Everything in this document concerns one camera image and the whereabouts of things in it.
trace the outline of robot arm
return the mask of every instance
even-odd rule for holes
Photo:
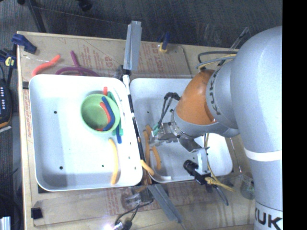
[[[255,185],[255,229],[283,229],[282,27],[249,39],[217,71],[197,74],[173,124],[190,137],[240,133]]]

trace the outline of yellow tube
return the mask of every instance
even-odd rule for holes
[[[161,169],[161,159],[160,159],[158,150],[155,146],[153,146],[152,151],[154,152],[153,154],[154,154],[154,157],[155,157],[157,170],[160,170]]]
[[[112,173],[112,178],[111,178],[111,184],[114,185],[116,183],[116,178],[117,178],[117,173],[118,173],[118,156],[117,156],[117,148],[116,145],[113,141],[112,138],[110,138],[109,143],[111,144],[112,148],[113,148],[113,155],[114,155],[114,170]]]
[[[151,175],[151,176],[154,176],[154,170],[152,168],[150,168],[150,166],[145,163],[145,161],[143,159],[141,159],[141,166],[146,170],[148,171],[148,173]]]

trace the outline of yellow plastic piece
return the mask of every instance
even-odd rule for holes
[[[157,170],[160,170],[161,169],[161,159],[160,159],[158,150],[155,146],[153,146],[152,151],[154,152],[153,154],[154,154],[154,157],[155,157]]]
[[[219,181],[216,181],[216,180],[214,180],[214,179],[211,178],[211,177],[206,177],[205,180],[206,180],[206,182],[207,182],[208,184],[210,184],[210,185],[221,186],[221,187],[223,187],[223,188],[225,188],[225,189],[227,189],[227,190],[229,190],[229,191],[231,191],[231,192],[234,192],[234,191],[235,191],[233,188],[231,188],[231,187],[229,187],[229,186],[227,186],[227,185],[225,185],[225,184],[223,184],[223,183],[221,183],[221,182],[219,182]]]
[[[152,133],[152,128],[149,125],[146,125],[146,131],[147,131],[148,136],[150,136]]]
[[[146,170],[148,171],[148,173],[151,175],[151,176],[154,176],[154,170],[152,168],[150,168],[150,166],[145,163],[145,161],[143,159],[140,160],[141,161],[141,166]]]
[[[166,49],[162,49],[162,45],[163,45],[163,43],[160,44],[159,50],[162,53],[166,53],[167,52],[167,48]]]
[[[113,170],[112,178],[111,178],[111,184],[114,185],[116,183],[116,178],[117,178],[117,173],[118,173],[118,155],[117,155],[117,148],[116,148],[116,145],[113,139],[110,138],[108,141],[113,148],[113,154],[114,154],[114,157],[113,157],[114,158],[114,170]]]

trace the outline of blue clamp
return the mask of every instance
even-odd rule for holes
[[[163,33],[157,40],[158,43],[161,43],[159,50],[163,53],[167,51],[166,47],[169,42],[170,33],[167,31],[166,33]]]
[[[20,46],[24,46],[24,51],[35,54],[37,47],[29,42],[28,39],[25,38],[24,35],[20,35],[15,33],[11,39],[11,42]]]

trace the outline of green cup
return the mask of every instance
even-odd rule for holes
[[[108,101],[114,116],[114,125],[107,131],[98,131],[97,128],[101,129],[107,125],[107,116],[104,109],[100,106],[102,97],[105,97]],[[114,130],[120,121],[119,108],[117,104],[109,97],[103,94],[91,94],[87,96],[81,104],[81,116],[86,126],[97,133],[108,133]]]

